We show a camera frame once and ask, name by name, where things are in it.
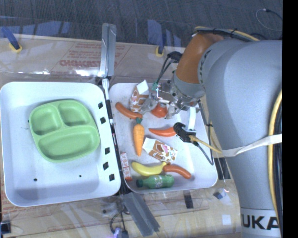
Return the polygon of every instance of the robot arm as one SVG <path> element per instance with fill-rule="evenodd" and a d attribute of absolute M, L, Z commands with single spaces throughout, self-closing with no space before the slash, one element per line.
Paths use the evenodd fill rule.
<path fill-rule="evenodd" d="M 282 89 L 282 41 L 254 41 L 237 34 L 240 38 L 225 39 L 197 32 L 172 80 L 157 89 L 156 101 L 169 104 L 169 118 L 206 95 L 223 150 L 269 135 L 272 109 Z M 277 214 L 269 177 L 270 147 L 226 157 L 239 196 L 244 238 L 283 236 L 282 213 Z"/>

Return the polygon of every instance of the kuka logo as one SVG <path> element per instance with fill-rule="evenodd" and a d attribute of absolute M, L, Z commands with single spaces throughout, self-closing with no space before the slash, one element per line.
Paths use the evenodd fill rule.
<path fill-rule="evenodd" d="M 262 223 L 266 222 L 265 216 L 254 216 L 254 215 L 244 215 L 241 214 L 241 224 L 246 228 L 256 228 L 271 230 L 272 228 L 279 228 L 276 217 L 270 217 L 267 226 L 263 226 Z"/>

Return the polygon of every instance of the table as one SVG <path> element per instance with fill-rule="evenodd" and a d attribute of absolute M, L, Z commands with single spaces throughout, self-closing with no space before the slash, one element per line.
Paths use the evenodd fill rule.
<path fill-rule="evenodd" d="M 100 61 L 101 41 L 23 34 L 15 36 L 23 45 L 26 55 L 18 59 L 20 56 L 11 51 L 8 39 L 0 38 L 0 88 L 11 81 L 93 82 L 94 77 L 89 74 L 84 77 L 73 74 L 78 70 L 71 67 L 73 64 L 70 60 Z M 160 56 L 156 48 L 155 45 L 117 42 L 115 75 L 110 85 L 119 82 L 138 83 L 143 79 L 153 83 L 166 54 L 184 50 L 183 47 L 165 46 Z M 175 69 L 173 64 L 163 78 L 170 79 Z M 205 98 L 201 102 L 207 117 Z M 223 156 L 215 157 L 216 162 Z M 1 158 L 2 223 L 9 229 L 4 237 L 113 237 L 109 223 L 117 213 L 117 202 L 121 196 L 17 207 L 5 195 L 2 166 Z M 159 232 L 148 237 L 240 237 L 239 202 L 232 179 L 218 180 L 214 187 L 208 189 L 150 193 L 142 195 L 142 198 L 160 224 Z M 142 237 L 130 215 L 124 214 L 124 224 L 129 237 Z M 120 218 L 114 220 L 113 226 L 122 227 Z"/>

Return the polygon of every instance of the white tray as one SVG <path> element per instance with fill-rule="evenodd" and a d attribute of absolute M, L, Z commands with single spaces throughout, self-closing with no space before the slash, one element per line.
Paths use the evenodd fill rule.
<path fill-rule="evenodd" d="M 76 160 L 53 163 L 38 152 L 28 120 L 35 107 L 61 99 L 75 99 L 86 105 L 98 127 L 100 146 Z M 13 204 L 26 207 L 63 203 L 111 196 L 119 190 L 121 179 L 108 113 L 98 86 L 8 83 L 0 91 L 0 115 L 5 192 Z"/>
<path fill-rule="evenodd" d="M 133 143 L 133 127 L 136 124 L 135 120 L 129 119 L 123 114 L 121 114 L 116 108 L 115 104 L 121 102 L 125 107 L 129 107 L 128 101 L 133 92 L 136 84 L 134 83 L 118 83 L 110 88 L 109 96 L 112 101 L 112 112 L 115 121 L 115 129 L 118 141 L 118 147 L 120 152 L 126 152 L 129 160 L 129 166 L 132 161 L 140 162 L 144 165 L 153 165 L 155 163 L 159 164 L 160 161 L 150 155 L 148 155 L 145 150 L 142 150 L 141 156 L 137 156 L 134 143 Z M 147 189 L 136 187 L 137 179 L 144 179 L 137 172 L 135 172 L 131 167 L 131 175 L 133 181 L 127 182 L 127 186 L 133 192 L 138 193 L 152 193 L 152 192 L 165 192 L 165 191 L 177 191 L 177 190 L 189 190 L 189 189 L 199 189 L 199 188 L 209 188 L 212 187 L 218 179 L 218 173 L 216 166 L 211 165 L 203 153 L 198 147 L 191 143 L 184 143 L 178 136 L 174 137 L 160 137 L 151 133 L 149 128 L 168 128 L 173 126 L 177 122 L 181 122 L 185 125 L 189 121 L 189 111 L 181 111 L 176 114 L 172 119 L 157 118 L 151 112 L 146 112 L 143 115 L 142 125 L 145 128 L 145 137 L 158 139 L 161 142 L 166 143 L 178 150 L 174 164 L 177 164 L 186 170 L 188 170 L 192 177 L 186 179 L 177 173 L 170 173 L 174 176 L 175 183 L 171 188 L 161 188 L 161 189 Z M 205 142 L 208 142 L 207 133 L 203 124 L 203 119 L 201 113 L 196 114 L 196 122 L 194 129 L 197 131 L 196 136 Z M 201 144 L 201 147 L 210 157 L 210 150 Z"/>

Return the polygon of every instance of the green bottle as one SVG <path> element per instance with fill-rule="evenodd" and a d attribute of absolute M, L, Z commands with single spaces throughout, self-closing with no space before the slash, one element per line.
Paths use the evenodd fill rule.
<path fill-rule="evenodd" d="M 170 188 L 174 185 L 174 177 L 172 175 L 155 175 L 144 180 L 136 180 L 136 186 L 148 188 Z"/>

